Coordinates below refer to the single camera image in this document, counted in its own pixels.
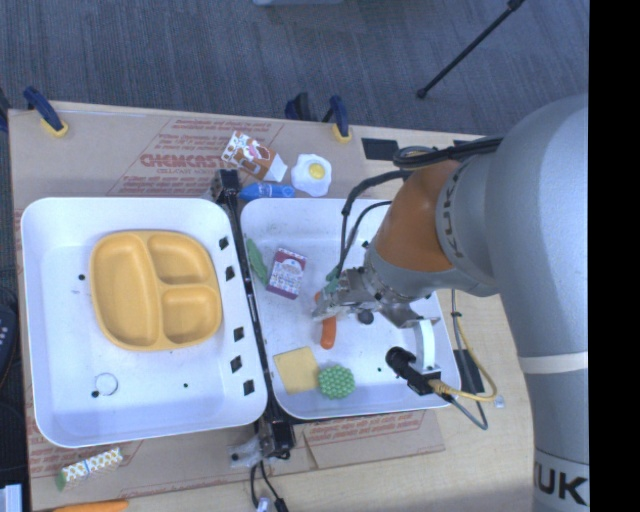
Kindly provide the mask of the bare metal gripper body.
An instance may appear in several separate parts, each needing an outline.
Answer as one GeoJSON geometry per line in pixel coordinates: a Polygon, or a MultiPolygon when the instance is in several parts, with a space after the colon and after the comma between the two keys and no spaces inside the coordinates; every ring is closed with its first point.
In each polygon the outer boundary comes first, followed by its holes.
{"type": "Polygon", "coordinates": [[[364,267],[334,272],[322,289],[322,298],[336,304],[337,316],[354,315],[357,320],[373,320],[375,313],[389,315],[396,304],[385,288],[378,289],[377,277],[364,267]]]}

